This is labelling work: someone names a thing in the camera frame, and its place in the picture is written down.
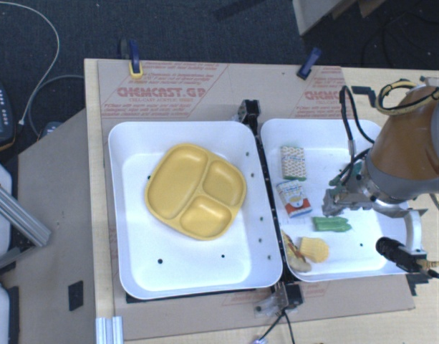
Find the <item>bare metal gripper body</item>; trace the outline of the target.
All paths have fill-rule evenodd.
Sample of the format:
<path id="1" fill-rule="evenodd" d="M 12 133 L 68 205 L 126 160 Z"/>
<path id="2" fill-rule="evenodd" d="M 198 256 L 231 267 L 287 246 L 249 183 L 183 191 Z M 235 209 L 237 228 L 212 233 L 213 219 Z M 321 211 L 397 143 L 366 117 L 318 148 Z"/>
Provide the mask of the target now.
<path id="1" fill-rule="evenodd" d="M 350 178 L 345 185 L 339 183 L 334 187 L 334 210 L 343 212 L 345 209 L 382 211 L 388 208 L 383 194 L 377 185 L 366 177 Z"/>

